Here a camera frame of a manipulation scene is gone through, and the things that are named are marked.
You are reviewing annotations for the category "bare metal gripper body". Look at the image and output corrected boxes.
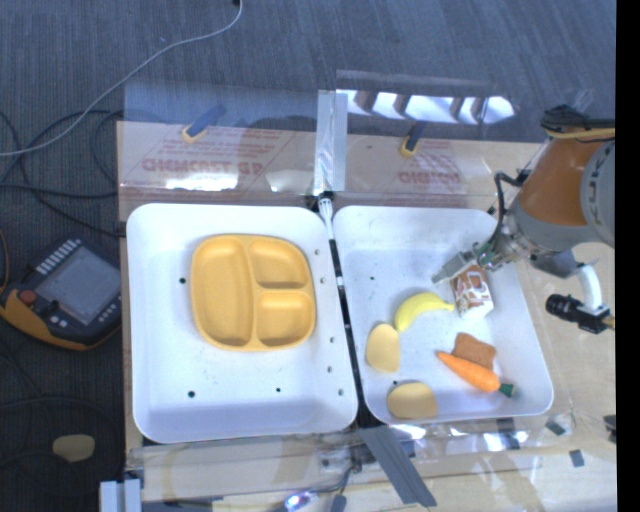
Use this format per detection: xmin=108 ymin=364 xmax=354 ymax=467
xmin=470 ymin=227 xmax=534 ymax=274

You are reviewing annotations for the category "white carton with orange print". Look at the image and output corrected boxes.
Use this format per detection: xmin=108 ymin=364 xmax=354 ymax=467
xmin=449 ymin=264 xmax=496 ymax=320

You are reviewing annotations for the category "yellow banana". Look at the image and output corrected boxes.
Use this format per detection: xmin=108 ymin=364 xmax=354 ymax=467
xmin=393 ymin=291 xmax=457 ymax=334

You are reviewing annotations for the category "white plastic tray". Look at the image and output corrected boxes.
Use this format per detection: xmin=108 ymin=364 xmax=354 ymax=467
xmin=125 ymin=202 xmax=360 ymax=445
xmin=331 ymin=204 xmax=555 ymax=427

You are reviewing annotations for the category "brown biscuit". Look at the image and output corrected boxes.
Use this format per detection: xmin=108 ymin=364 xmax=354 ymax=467
xmin=452 ymin=331 xmax=498 ymax=372

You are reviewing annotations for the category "orange carrot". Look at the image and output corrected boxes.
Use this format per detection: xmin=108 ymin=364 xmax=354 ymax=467
xmin=436 ymin=350 xmax=517 ymax=399

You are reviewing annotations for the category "yellow divided plate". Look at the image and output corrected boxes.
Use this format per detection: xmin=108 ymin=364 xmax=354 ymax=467
xmin=189 ymin=233 xmax=318 ymax=353

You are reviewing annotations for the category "brown cardboard board red print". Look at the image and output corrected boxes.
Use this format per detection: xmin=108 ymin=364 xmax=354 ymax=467
xmin=115 ymin=119 xmax=617 ymax=502

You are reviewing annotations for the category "black cylinder on white bracket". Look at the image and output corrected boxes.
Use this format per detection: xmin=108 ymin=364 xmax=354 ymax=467
xmin=544 ymin=263 xmax=612 ymax=335

